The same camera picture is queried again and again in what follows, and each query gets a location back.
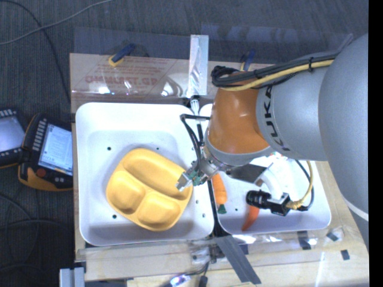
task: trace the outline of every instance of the white tray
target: white tray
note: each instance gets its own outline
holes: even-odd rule
[[[207,116],[211,113],[211,105],[205,105],[200,114]],[[260,157],[251,162],[263,167],[268,167],[271,163],[278,165],[280,173],[277,176],[280,188],[283,192],[289,193],[292,200],[298,200],[304,196],[309,182],[304,172],[294,160],[288,160],[280,154],[275,153],[269,157]],[[307,172],[308,166],[305,161],[301,161]],[[331,211],[323,190],[318,170],[314,162],[311,162],[314,174],[314,202],[309,210],[300,212],[291,210],[286,216],[272,214],[270,210],[261,209],[255,223],[245,232],[241,230],[242,224],[248,212],[248,205],[245,202],[246,193],[249,190],[259,190],[254,184],[238,181],[228,177],[225,173],[220,173],[227,191],[227,203],[225,208],[227,213],[218,214],[220,225],[228,233],[233,235],[247,234],[268,234],[288,231],[320,230],[326,228],[331,221]],[[268,188],[262,185],[261,189],[267,191]]]
[[[192,114],[181,105],[87,103],[76,113],[80,232],[95,246],[208,236],[214,217],[208,187],[194,187],[178,222],[169,230],[146,230],[117,214],[105,189],[122,157],[135,148],[151,149],[187,169],[196,159],[192,141],[180,120]],[[188,122],[196,131],[195,122]]]

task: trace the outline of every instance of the yellow divided plate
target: yellow divided plate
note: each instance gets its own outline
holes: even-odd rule
[[[185,170],[149,149],[129,151],[107,185],[108,203],[121,215],[151,231],[165,231],[180,218],[193,186],[180,192],[177,180]]]

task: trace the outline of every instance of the blue clip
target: blue clip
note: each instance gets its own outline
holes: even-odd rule
[[[123,61],[124,56],[129,55],[134,49],[135,44],[129,44],[126,47],[122,48],[118,53],[109,58],[109,64],[112,67],[116,67],[119,63]]]
[[[253,62],[254,56],[256,55],[255,49],[250,49],[250,51],[244,54],[241,57],[241,63],[244,63],[243,70],[247,71],[250,67],[250,64]]]

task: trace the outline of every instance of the yellow cable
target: yellow cable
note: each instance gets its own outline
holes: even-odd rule
[[[309,184],[309,187],[307,188],[307,192],[303,196],[303,198],[299,199],[298,201],[287,202],[286,207],[294,209],[294,210],[297,210],[298,208],[300,208],[303,205],[303,203],[305,202],[305,200],[307,199],[307,197],[309,196],[309,194],[312,190],[312,182],[314,180],[314,176],[312,173],[312,167],[311,167],[310,161],[306,161],[306,162],[307,162],[307,165],[309,166],[309,171],[310,171],[310,184]]]
[[[319,67],[330,66],[333,61],[334,60],[324,60],[322,62],[315,62],[315,63],[311,64],[311,68],[319,68]],[[304,71],[304,70],[308,70],[308,69],[309,69],[309,64],[305,64],[305,65],[301,65],[301,66],[296,66],[296,67],[293,67],[293,68],[290,68],[290,69],[279,71],[279,72],[277,72],[275,74],[268,75],[268,76],[266,76],[264,78],[255,80],[253,82],[250,82],[250,83],[242,85],[242,86],[225,87],[225,88],[222,88],[222,89],[223,90],[228,90],[228,91],[246,90],[246,89],[249,89],[249,88],[252,88],[252,87],[259,86],[260,84],[263,84],[265,82],[268,82],[268,81],[271,81],[271,80],[283,77],[285,75],[293,74],[295,72],[300,72],[300,71]]]

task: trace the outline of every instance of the gray carpet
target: gray carpet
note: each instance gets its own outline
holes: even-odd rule
[[[48,25],[103,0],[8,1]],[[0,2],[0,42],[36,28],[21,6]],[[118,46],[102,31],[127,33],[151,56],[181,59],[188,57],[185,39],[208,34],[211,60],[237,62],[255,48],[256,61],[275,63],[337,50],[368,30],[369,0],[116,0],[47,28],[46,35],[0,45],[0,108],[15,107],[28,121],[38,112],[68,121],[69,54],[107,54]],[[159,45],[159,35],[180,36],[179,50]],[[18,181],[17,167],[8,167],[0,170],[0,194],[0,286],[58,286],[59,269],[74,260],[72,192],[33,190]],[[49,223],[12,224],[28,216],[9,199]]]

